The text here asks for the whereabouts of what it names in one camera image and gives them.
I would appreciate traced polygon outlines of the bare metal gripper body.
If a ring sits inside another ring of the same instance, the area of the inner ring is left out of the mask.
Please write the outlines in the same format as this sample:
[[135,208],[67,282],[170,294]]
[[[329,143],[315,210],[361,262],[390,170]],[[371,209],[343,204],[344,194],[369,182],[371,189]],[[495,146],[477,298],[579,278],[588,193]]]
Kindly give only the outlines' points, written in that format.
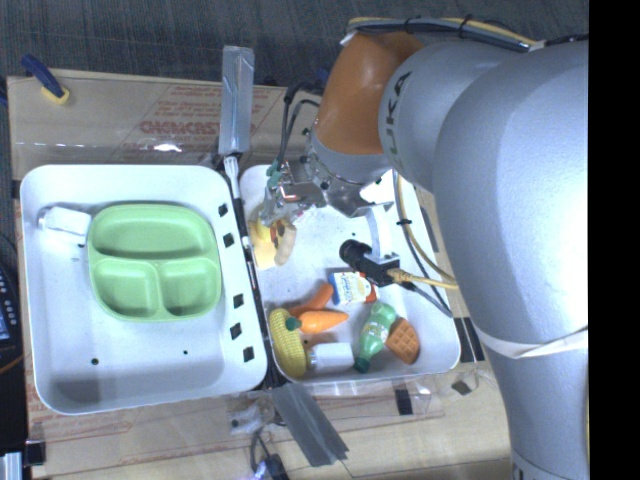
[[346,217],[362,216],[374,206],[362,197],[365,184],[331,172],[315,154],[285,161],[276,184],[276,207],[295,210],[331,207]]

